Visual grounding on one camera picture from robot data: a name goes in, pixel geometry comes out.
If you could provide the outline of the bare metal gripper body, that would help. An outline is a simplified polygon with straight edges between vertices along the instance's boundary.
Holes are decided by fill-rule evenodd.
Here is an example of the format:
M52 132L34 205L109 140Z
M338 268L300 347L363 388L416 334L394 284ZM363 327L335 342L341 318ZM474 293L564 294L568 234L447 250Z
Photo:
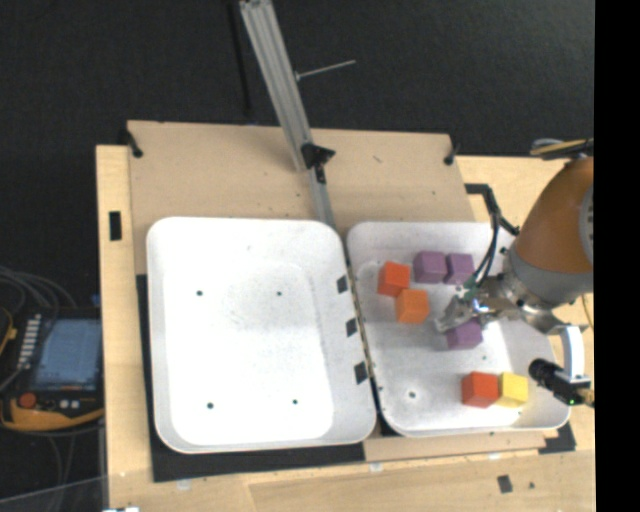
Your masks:
M556 305L543 300L512 274L498 274L484 280L475 298L488 308L487 319L522 320L542 334L558 334L568 326L554 314Z

